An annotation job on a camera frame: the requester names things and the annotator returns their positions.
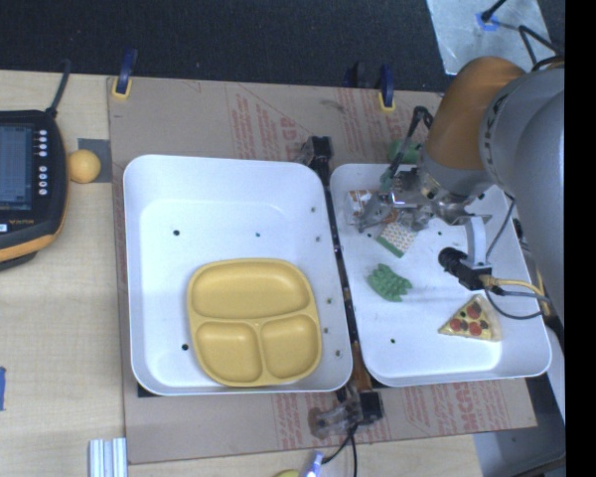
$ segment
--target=brown cylinder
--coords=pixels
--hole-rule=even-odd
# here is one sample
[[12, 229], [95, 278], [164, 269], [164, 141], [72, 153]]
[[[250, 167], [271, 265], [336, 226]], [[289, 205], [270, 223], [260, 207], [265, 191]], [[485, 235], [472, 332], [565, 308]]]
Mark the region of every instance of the brown cylinder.
[[525, 71], [499, 57], [479, 57], [455, 76], [442, 98], [425, 144], [426, 153], [448, 168], [483, 170], [479, 126], [493, 97]]

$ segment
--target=yellow divided plate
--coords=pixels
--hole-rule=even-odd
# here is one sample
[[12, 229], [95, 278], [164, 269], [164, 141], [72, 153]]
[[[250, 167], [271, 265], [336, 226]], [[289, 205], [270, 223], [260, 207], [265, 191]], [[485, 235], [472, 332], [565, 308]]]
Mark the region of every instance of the yellow divided plate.
[[311, 285], [285, 260], [202, 266], [188, 284], [188, 315], [201, 366], [227, 386], [293, 382], [312, 373], [322, 357]]

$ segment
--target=cardboard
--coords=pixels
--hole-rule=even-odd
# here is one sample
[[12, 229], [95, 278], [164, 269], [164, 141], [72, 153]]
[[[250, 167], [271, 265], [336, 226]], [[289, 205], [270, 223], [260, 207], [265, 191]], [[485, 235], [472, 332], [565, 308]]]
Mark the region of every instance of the cardboard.
[[[372, 89], [287, 86], [182, 79], [133, 80], [127, 99], [108, 110], [117, 251], [124, 415], [130, 464], [308, 447], [336, 446], [309, 429], [310, 412], [329, 410], [336, 395], [272, 394], [154, 397], [130, 369], [122, 175], [143, 154], [295, 160], [310, 136], [330, 136], [331, 169], [384, 163], [403, 137], [413, 108], [437, 110], [440, 95], [397, 91], [380, 109]], [[418, 126], [413, 139], [423, 141]], [[357, 443], [449, 436], [535, 426], [523, 379], [379, 389], [384, 418], [361, 429]]]

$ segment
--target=pizza slice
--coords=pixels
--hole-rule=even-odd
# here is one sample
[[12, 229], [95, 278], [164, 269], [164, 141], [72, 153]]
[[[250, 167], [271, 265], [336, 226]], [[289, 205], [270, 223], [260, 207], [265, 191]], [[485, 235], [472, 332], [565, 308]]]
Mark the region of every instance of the pizza slice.
[[442, 325], [438, 332], [450, 336], [499, 341], [501, 328], [493, 307], [483, 295], [475, 295]]

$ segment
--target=white tray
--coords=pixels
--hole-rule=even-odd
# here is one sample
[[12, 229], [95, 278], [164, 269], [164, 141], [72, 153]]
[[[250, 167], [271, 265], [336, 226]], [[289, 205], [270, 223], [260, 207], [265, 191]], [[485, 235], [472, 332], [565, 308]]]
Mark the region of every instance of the white tray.
[[[328, 392], [353, 365], [323, 186], [297, 163], [146, 155], [124, 172], [132, 370], [161, 396]], [[311, 283], [322, 359], [299, 381], [232, 388], [203, 371], [190, 336], [186, 289], [197, 268], [271, 257]]]
[[[437, 329], [475, 293], [444, 272], [437, 256], [447, 246], [467, 252], [464, 227], [449, 227], [433, 219], [419, 232], [402, 258], [374, 239], [381, 227], [360, 234], [346, 224], [344, 201], [355, 189], [376, 189], [387, 165], [348, 164], [331, 178], [343, 260], [358, 323], [362, 354], [369, 372], [390, 387], [472, 382], [538, 376], [549, 367], [551, 348], [540, 317], [513, 320], [498, 316], [503, 339], [497, 343], [437, 333]], [[501, 227], [508, 210], [503, 192], [492, 188], [468, 212], [493, 215], [486, 224], [488, 242]], [[402, 302], [382, 300], [367, 283], [378, 263], [390, 266], [413, 284]], [[529, 281], [522, 250], [509, 225], [490, 256], [493, 275]], [[537, 311], [534, 299], [497, 297], [507, 312]]]

